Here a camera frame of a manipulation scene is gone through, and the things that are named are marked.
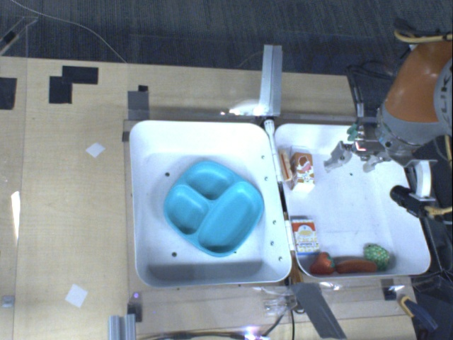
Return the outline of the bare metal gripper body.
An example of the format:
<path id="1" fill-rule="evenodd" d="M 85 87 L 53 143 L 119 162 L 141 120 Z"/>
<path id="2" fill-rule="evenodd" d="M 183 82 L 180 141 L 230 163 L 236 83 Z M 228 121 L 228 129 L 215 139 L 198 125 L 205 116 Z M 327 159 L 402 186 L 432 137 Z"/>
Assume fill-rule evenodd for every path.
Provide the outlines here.
<path id="1" fill-rule="evenodd" d="M 409 122 L 354 123 L 350 141 L 354 142 L 352 151 L 364 160 L 379 157 L 383 161 L 410 161 L 425 144 L 425 128 Z"/>

